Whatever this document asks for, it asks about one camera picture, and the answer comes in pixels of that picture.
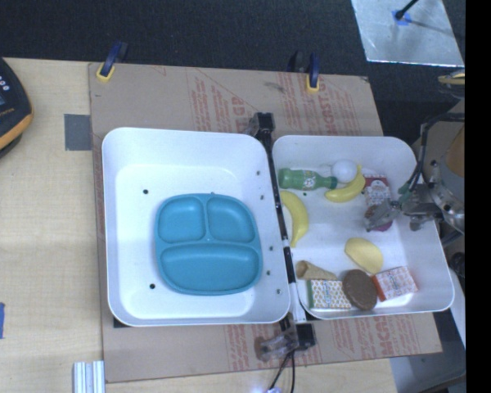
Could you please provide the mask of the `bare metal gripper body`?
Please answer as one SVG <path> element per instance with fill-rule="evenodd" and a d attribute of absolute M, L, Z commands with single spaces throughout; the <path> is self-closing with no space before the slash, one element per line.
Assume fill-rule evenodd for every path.
<path fill-rule="evenodd" d="M 458 233 L 465 232 L 465 196 L 462 189 L 447 188 L 442 183 L 417 184 L 400 198 L 401 211 L 424 215 L 426 222 L 445 222 Z"/>

